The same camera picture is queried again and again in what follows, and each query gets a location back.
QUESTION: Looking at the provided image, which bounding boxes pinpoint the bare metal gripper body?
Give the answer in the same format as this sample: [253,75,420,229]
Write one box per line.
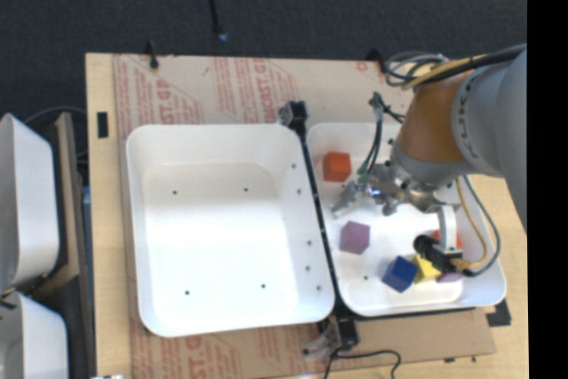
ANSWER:
[368,163,446,217]

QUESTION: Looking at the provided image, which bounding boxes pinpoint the orange cube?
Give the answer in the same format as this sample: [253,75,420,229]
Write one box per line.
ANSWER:
[321,151,353,183]

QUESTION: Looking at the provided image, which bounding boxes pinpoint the purple cube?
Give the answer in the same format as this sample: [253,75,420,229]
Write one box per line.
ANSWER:
[338,220,372,256]

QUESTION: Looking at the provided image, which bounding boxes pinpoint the white plastic tray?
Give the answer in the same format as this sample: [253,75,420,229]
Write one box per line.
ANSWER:
[125,122,336,339]
[305,121,509,319]

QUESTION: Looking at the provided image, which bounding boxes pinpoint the yellow triangular block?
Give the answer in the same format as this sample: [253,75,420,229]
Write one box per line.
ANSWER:
[409,253,442,283]

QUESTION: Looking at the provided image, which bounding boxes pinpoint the blue cube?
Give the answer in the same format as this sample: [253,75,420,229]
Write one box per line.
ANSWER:
[381,255,420,294]

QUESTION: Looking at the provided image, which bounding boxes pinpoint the brown cardboard board red print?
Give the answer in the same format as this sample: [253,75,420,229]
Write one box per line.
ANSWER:
[112,52,498,379]

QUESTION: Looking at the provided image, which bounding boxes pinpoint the white plastic bin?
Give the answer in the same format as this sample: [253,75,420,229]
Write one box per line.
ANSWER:
[0,291,71,379]
[0,112,62,290]

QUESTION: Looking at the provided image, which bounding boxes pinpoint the black cylinder on white bracket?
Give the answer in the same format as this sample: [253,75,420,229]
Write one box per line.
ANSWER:
[413,203,465,274]

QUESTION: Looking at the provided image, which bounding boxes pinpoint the black block with thin wires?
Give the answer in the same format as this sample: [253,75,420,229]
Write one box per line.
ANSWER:
[304,316,360,359]
[278,99,309,129]

